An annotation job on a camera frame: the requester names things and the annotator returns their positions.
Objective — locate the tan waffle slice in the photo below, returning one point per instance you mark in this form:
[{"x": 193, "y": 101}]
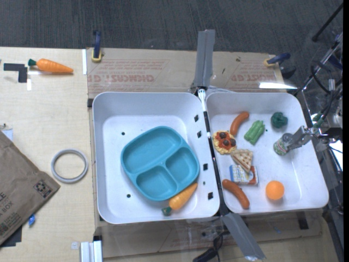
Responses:
[{"x": 243, "y": 158}]

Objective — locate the green asparagus bundle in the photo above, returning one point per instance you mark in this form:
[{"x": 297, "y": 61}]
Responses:
[{"x": 254, "y": 132}]

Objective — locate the orange ball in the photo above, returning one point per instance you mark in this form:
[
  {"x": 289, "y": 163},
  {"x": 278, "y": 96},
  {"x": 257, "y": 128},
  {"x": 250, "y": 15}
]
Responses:
[{"x": 275, "y": 190}]

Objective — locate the white blue orange carton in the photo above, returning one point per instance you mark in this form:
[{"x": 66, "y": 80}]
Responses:
[{"x": 240, "y": 175}]

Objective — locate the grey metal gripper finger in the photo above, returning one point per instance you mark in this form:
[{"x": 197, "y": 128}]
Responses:
[
  {"x": 302, "y": 134},
  {"x": 298, "y": 144}
]

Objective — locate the small blue wrapper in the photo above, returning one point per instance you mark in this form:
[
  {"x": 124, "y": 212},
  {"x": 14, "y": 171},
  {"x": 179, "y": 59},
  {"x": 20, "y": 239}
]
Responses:
[{"x": 32, "y": 219}]

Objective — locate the orange carrot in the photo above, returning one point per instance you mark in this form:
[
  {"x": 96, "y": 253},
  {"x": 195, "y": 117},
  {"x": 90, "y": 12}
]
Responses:
[
  {"x": 51, "y": 65},
  {"x": 181, "y": 198}
]

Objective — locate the orange-brown sausage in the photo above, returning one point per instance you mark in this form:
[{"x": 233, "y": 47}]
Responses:
[
  {"x": 237, "y": 193},
  {"x": 237, "y": 123}
]

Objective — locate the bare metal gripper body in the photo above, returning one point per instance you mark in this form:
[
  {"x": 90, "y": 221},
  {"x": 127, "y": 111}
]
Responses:
[{"x": 321, "y": 143}]

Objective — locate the white plastic tray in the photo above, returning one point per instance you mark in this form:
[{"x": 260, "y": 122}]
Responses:
[
  {"x": 114, "y": 105},
  {"x": 300, "y": 179}
]

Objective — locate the green and white can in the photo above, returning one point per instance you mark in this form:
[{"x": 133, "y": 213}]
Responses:
[{"x": 280, "y": 147}]

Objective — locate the dark green broccoli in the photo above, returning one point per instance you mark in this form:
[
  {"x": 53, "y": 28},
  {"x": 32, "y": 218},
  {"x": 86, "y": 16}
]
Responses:
[{"x": 278, "y": 119}]

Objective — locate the yellow spaghetti with meatballs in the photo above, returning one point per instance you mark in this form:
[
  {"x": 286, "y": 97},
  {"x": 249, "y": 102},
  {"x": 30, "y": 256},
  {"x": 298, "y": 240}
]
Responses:
[{"x": 224, "y": 143}]

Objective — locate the blue divided plate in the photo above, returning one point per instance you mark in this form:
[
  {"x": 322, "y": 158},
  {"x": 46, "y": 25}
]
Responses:
[{"x": 152, "y": 149}]

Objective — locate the brown paper envelope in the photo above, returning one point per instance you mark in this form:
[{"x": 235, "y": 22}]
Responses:
[{"x": 19, "y": 184}]

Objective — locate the brown cardboard board red print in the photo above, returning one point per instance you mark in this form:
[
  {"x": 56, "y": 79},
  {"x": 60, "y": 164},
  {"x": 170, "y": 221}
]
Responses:
[{"x": 141, "y": 75}]

